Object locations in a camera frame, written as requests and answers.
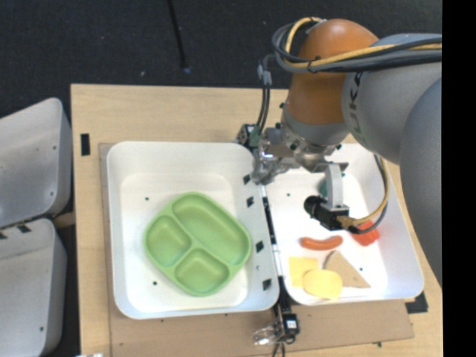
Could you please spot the orange carrot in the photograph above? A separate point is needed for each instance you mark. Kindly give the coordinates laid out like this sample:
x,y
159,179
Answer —
x,y
366,235

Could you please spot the brown triangular pizza slice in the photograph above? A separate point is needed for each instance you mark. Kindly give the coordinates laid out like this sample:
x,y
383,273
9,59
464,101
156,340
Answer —
x,y
347,271

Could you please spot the yellow rounded biscuit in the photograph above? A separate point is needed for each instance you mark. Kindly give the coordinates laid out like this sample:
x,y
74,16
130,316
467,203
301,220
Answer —
x,y
322,284

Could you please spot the green divided plate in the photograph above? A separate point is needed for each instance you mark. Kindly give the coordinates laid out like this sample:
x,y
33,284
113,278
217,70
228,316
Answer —
x,y
197,242

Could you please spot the thin black and white rod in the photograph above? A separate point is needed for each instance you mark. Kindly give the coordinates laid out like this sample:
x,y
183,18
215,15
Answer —
x,y
272,236

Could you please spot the white plastic tray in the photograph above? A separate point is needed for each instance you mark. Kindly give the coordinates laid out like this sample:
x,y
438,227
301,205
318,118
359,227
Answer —
x,y
141,169
386,273

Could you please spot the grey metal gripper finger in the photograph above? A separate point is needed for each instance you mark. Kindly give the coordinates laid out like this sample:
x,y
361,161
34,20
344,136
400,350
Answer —
x,y
259,172
274,170

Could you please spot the orange sausage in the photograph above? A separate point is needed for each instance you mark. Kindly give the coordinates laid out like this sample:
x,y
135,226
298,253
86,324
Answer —
x,y
321,242

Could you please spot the black cylinder on white bracket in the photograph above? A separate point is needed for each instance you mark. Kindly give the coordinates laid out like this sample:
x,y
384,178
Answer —
x,y
334,190

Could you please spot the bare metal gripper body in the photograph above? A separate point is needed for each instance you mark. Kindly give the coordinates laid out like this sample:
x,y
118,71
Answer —
x,y
297,154

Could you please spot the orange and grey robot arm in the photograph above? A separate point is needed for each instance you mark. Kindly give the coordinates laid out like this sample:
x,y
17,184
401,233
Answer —
x,y
386,102

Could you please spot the yellow square cheese slice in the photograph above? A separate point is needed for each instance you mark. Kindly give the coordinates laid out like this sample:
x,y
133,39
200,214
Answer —
x,y
297,268

